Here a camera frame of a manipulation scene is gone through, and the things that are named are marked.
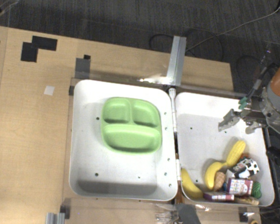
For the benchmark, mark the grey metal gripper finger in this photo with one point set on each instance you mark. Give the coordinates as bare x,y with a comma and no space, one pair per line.
252,127
230,119

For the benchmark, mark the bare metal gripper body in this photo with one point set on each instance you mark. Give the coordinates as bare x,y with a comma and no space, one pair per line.
254,112

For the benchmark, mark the yellow corn cob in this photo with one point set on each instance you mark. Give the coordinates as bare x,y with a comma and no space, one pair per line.
235,152

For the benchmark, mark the white plastic tray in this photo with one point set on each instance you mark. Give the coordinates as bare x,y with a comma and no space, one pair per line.
114,171
196,140

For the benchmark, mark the black and white cow carton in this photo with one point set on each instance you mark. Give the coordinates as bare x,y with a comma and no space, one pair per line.
244,168

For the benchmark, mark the yellow banana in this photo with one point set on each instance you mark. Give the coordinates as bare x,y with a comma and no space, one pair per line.
210,174
190,186

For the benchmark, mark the pink printed carton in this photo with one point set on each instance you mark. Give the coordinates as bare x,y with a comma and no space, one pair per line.
239,186

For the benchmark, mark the tan bread piece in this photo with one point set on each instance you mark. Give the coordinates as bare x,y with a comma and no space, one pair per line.
219,180

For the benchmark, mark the tan biscuit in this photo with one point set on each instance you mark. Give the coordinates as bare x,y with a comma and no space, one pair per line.
247,201

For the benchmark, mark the purple box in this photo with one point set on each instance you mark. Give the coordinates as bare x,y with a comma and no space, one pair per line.
218,196

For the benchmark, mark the green divided plate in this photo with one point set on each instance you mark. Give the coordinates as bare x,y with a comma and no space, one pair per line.
129,137

